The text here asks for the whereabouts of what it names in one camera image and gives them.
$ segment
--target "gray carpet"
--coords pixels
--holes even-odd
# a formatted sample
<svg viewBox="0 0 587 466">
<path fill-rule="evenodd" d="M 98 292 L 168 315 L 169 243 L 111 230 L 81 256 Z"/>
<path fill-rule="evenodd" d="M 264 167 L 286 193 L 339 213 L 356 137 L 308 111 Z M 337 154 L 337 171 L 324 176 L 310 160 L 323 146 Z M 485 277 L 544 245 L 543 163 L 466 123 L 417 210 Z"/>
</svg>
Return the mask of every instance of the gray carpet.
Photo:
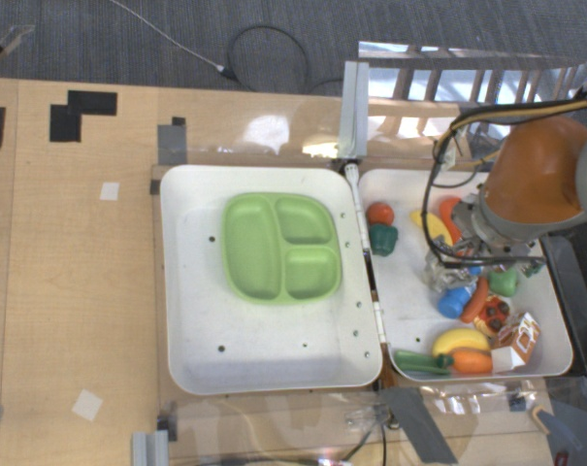
<svg viewBox="0 0 587 466">
<path fill-rule="evenodd" d="M 118 0 L 183 45 L 227 64 L 230 40 L 251 24 L 292 34 L 245 33 L 234 65 L 243 83 L 297 93 L 342 75 L 358 41 L 530 52 L 587 59 L 587 0 Z M 0 77 L 241 89 L 104 0 L 0 0 L 0 39 L 34 24 Z M 338 83 L 313 92 L 339 94 Z M 587 124 L 587 113 L 580 113 Z M 587 279 L 587 226 L 569 233 Z"/>
</svg>

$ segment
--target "yellow banana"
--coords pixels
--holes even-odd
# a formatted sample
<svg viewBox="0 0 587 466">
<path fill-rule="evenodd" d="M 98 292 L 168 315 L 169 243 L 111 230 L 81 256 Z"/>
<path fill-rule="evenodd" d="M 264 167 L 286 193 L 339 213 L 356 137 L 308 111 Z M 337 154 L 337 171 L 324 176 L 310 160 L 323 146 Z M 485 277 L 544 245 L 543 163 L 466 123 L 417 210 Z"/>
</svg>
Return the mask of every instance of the yellow banana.
<svg viewBox="0 0 587 466">
<path fill-rule="evenodd" d="M 448 354 L 452 350 L 477 349 L 489 350 L 489 340 L 478 330 L 471 328 L 455 328 L 444 331 L 433 342 L 432 354 L 433 357 L 438 357 L 441 353 Z"/>
<path fill-rule="evenodd" d="M 409 218 L 414 222 L 416 226 L 422 228 L 422 217 L 420 211 L 414 211 L 409 215 Z M 439 217 L 435 214 L 427 213 L 427 224 L 429 225 L 429 233 L 431 238 L 437 238 L 439 235 L 444 237 L 444 241 L 448 246 L 453 246 L 452 238 L 448 228 L 444 225 Z"/>
</svg>

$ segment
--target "orange carrot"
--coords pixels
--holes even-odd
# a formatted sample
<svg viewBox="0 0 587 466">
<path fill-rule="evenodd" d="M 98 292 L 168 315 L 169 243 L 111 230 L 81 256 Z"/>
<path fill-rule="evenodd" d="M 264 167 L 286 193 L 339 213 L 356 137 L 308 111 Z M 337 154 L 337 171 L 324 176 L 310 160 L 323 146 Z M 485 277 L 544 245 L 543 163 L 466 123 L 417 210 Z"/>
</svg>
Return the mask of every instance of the orange carrot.
<svg viewBox="0 0 587 466">
<path fill-rule="evenodd" d="M 480 277 L 478 278 L 478 282 L 476 283 L 476 290 L 472 298 L 464 307 L 463 312 L 459 316 L 462 322 L 472 322 L 474 318 L 478 316 L 485 307 L 485 302 L 487 300 L 487 295 L 489 295 L 489 282 L 486 278 Z"/>
<path fill-rule="evenodd" d="M 455 349 L 450 355 L 454 359 L 452 367 L 459 373 L 491 373 L 493 368 L 489 352 L 474 349 Z"/>
<path fill-rule="evenodd" d="M 450 238 L 452 238 L 453 244 L 456 244 L 461 238 L 461 230 L 452 221 L 451 216 L 452 210 L 459 202 L 461 202 L 459 197 L 448 197 L 440 203 L 440 217 L 446 226 L 446 229 L 448 229 L 448 233 L 450 233 Z"/>
</svg>

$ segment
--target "white tray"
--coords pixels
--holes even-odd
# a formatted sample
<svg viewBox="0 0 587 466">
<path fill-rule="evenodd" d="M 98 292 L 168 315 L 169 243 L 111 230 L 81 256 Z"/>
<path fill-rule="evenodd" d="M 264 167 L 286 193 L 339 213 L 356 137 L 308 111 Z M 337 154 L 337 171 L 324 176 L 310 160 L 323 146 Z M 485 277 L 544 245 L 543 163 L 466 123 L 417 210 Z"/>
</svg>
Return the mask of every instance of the white tray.
<svg viewBox="0 0 587 466">
<path fill-rule="evenodd" d="M 327 299 L 265 306 L 226 282 L 226 202 L 247 192 L 321 202 L 339 236 L 342 282 Z M 168 355 L 173 379 L 202 395 L 361 386 L 381 368 L 375 314 L 350 188 L 322 169 L 179 166 L 161 184 Z"/>
<path fill-rule="evenodd" d="M 459 183 L 467 177 L 468 174 L 464 173 L 448 173 L 442 175 L 439 182 Z M 396 349 L 431 353 L 432 343 L 441 332 L 454 327 L 471 326 L 442 316 L 436 308 L 440 294 L 420 280 L 428 247 L 422 230 L 411 222 L 409 213 L 420 210 L 428 178 L 429 173 L 426 171 L 374 170 L 365 174 L 360 181 L 365 209 L 373 202 L 386 202 L 395 211 L 395 226 L 399 229 L 399 242 L 395 251 L 387 257 L 373 256 L 377 292 L 391 353 Z M 484 177 L 480 176 L 461 188 L 434 189 L 430 210 L 436 213 L 438 202 L 447 195 L 465 196 L 475 191 L 476 185 L 483 180 Z M 539 246 L 532 253 L 541 254 Z M 541 336 L 526 366 L 494 377 L 480 378 L 402 373 L 418 382 L 446 382 L 523 379 L 557 376 L 567 372 L 573 351 L 547 268 L 530 279 L 520 275 L 517 293 L 509 303 L 513 312 L 530 312 L 541 327 Z"/>
</svg>

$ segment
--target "white cable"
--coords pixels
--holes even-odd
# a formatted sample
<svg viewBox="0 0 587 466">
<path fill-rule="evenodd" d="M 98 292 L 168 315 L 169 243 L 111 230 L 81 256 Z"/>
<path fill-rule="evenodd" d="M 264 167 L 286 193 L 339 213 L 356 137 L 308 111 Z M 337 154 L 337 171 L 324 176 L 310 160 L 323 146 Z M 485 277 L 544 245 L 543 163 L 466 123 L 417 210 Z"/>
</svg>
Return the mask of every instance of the white cable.
<svg viewBox="0 0 587 466">
<path fill-rule="evenodd" d="M 204 57 L 200 53 L 197 53 L 194 50 L 190 50 L 188 47 L 185 47 L 184 45 L 180 44 L 173 37 L 171 37 L 170 35 L 167 35 L 165 32 L 163 32 L 161 29 L 159 29 L 157 26 L 155 26 L 155 24 L 153 24 L 152 22 L 146 20 L 144 17 L 142 17 L 137 12 L 132 11 L 126 5 L 121 4 L 120 2 L 118 2 L 116 0 L 107 0 L 107 1 L 108 2 L 111 2 L 111 3 L 115 4 L 115 5 L 117 5 L 123 11 L 131 14 L 133 17 L 136 17 L 138 20 L 140 20 L 142 23 L 146 24 L 149 28 L 151 28 L 153 31 L 155 31 L 156 33 L 158 33 L 159 35 L 161 35 L 162 37 L 164 37 L 166 40 L 168 40 L 170 43 L 172 43 L 176 47 L 179 47 L 181 50 L 186 51 L 190 55 L 193 55 L 194 57 L 196 57 L 199 60 L 202 60 L 203 62 L 207 62 L 209 65 L 211 65 L 212 67 L 214 67 L 217 70 L 218 73 L 221 73 L 224 70 L 224 66 L 222 66 L 220 64 L 217 64 L 217 63 L 213 62 L 212 60 L 207 59 L 206 57 Z"/>
</svg>

